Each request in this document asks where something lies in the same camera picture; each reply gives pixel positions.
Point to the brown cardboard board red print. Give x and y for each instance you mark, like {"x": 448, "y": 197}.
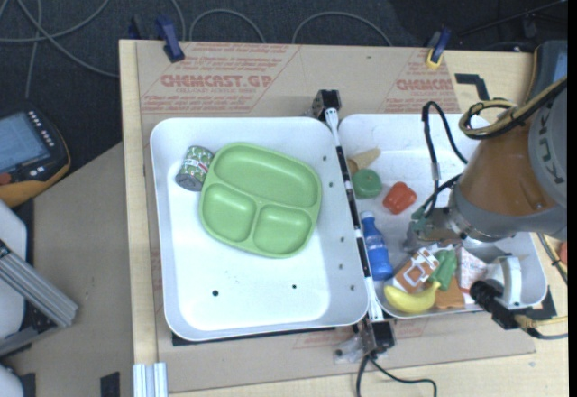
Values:
{"x": 252, "y": 79}

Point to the green divided plate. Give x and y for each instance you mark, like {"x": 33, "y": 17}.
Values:
{"x": 263, "y": 187}

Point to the dull grey metal gripper finger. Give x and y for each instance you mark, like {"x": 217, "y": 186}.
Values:
{"x": 409, "y": 242}

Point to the green toy vegetable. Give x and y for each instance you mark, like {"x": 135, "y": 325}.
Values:
{"x": 446, "y": 269}

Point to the green patterned can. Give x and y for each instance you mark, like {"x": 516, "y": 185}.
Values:
{"x": 194, "y": 167}

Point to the orange toy pepper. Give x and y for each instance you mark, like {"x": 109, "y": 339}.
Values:
{"x": 399, "y": 197}

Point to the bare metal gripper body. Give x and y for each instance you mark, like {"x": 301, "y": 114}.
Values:
{"x": 439, "y": 226}

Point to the orange toy bread slice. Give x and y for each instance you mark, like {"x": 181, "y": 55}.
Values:
{"x": 451, "y": 296}

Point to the white plastic tray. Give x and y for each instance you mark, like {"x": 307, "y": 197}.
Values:
{"x": 405, "y": 138}
{"x": 252, "y": 291}

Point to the black cylinder on white bracket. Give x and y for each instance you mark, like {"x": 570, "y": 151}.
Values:
{"x": 509, "y": 278}

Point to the green toy apple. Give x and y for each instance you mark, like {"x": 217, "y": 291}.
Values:
{"x": 366, "y": 184}

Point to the orange and white carton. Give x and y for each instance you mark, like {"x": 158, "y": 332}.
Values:
{"x": 414, "y": 271}

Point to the blue bottle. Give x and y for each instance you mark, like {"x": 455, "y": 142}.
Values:
{"x": 377, "y": 251}

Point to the thin black and white rod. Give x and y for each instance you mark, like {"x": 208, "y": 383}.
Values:
{"x": 347, "y": 181}

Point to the yellow banana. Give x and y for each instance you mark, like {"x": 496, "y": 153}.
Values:
{"x": 408, "y": 301}

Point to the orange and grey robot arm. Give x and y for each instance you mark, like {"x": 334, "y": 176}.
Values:
{"x": 500, "y": 178}

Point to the tan ice cream cone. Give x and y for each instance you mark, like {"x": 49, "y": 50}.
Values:
{"x": 366, "y": 157}

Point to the white packet with red print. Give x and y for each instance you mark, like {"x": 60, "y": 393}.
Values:
{"x": 471, "y": 269}

